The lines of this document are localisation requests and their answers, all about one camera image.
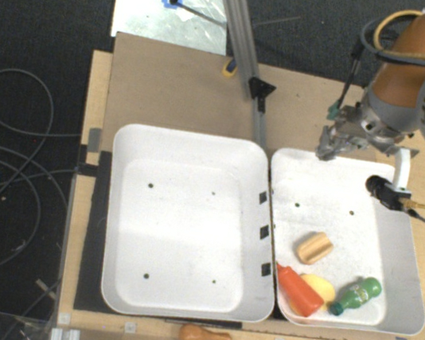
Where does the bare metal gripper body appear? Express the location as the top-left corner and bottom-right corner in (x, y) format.
(326, 102), (410, 157)

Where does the white plastic tray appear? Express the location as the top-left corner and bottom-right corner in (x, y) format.
(84, 118), (302, 339)
(244, 144), (425, 340)

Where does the tan hot dog bun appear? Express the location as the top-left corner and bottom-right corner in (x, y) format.
(294, 228), (337, 270)

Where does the yellow toy pear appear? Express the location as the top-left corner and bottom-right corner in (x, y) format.
(287, 270), (340, 322)

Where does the red ketchup bottle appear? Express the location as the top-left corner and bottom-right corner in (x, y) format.
(268, 262), (331, 322)

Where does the green plastic bottle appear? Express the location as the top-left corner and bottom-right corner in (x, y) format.
(327, 271), (385, 324)

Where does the brown cardboard board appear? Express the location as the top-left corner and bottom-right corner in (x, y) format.
(70, 30), (425, 340)

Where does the brown toy chicken drumstick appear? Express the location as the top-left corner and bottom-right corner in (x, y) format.
(177, 322), (235, 340)

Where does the black cylinder on white bracket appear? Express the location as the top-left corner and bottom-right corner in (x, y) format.
(361, 141), (421, 213)

